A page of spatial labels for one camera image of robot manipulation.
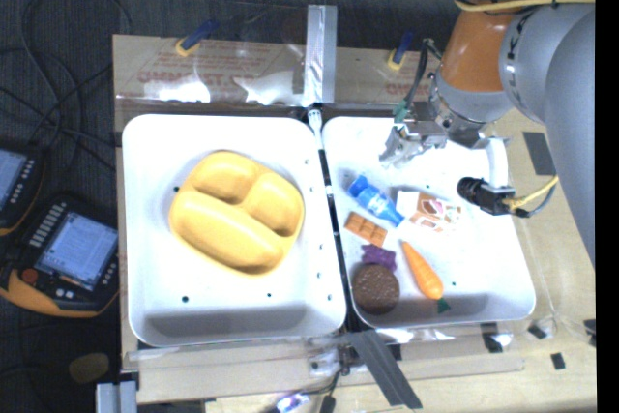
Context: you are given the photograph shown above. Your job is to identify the yellow divided plate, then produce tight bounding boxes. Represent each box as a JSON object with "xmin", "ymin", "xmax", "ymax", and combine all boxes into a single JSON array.
[{"xmin": 167, "ymin": 150, "xmax": 307, "ymax": 278}]

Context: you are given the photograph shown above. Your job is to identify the brown cardboard board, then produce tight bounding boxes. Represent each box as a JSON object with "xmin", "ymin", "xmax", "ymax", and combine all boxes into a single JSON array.
[{"xmin": 111, "ymin": 33, "xmax": 597, "ymax": 405}]

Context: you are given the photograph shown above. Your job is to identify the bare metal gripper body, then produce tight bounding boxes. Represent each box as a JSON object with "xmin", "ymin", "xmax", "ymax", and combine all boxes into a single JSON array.
[{"xmin": 403, "ymin": 100, "xmax": 486, "ymax": 149}]

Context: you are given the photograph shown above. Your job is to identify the orange carrot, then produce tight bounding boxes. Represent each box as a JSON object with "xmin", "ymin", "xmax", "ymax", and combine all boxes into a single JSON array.
[{"xmin": 400, "ymin": 240, "xmax": 452, "ymax": 315}]

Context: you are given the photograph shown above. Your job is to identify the black cylinder on white bracket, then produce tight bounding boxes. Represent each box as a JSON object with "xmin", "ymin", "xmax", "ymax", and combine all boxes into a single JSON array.
[{"xmin": 456, "ymin": 135, "xmax": 516, "ymax": 217}]

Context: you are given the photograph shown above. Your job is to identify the brown round biscuit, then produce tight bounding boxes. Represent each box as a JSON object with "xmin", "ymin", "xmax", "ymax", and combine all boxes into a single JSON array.
[{"xmin": 351, "ymin": 263, "xmax": 401, "ymax": 316}]

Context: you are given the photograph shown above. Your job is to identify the purple grapes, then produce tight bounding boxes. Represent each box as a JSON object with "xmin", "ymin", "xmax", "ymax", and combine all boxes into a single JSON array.
[{"xmin": 360, "ymin": 244, "xmax": 398, "ymax": 273}]

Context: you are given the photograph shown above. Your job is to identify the white and orange carton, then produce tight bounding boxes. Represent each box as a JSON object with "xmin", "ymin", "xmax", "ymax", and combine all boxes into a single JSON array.
[{"xmin": 395, "ymin": 189, "xmax": 462, "ymax": 233}]

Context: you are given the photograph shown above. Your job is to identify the white plastic tray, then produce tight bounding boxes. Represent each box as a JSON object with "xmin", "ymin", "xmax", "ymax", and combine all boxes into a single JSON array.
[
  {"xmin": 121, "ymin": 112, "xmax": 348, "ymax": 348},
  {"xmin": 320, "ymin": 115, "xmax": 537, "ymax": 330}
]

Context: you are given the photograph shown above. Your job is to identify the blue plastic bottle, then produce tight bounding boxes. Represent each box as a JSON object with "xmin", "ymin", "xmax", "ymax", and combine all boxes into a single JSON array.
[{"xmin": 346, "ymin": 174, "xmax": 405, "ymax": 228}]

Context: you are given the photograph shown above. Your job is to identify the orange waffle biscuit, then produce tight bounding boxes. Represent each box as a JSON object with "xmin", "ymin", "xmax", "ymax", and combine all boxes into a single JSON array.
[{"xmin": 343, "ymin": 211, "xmax": 389, "ymax": 249}]

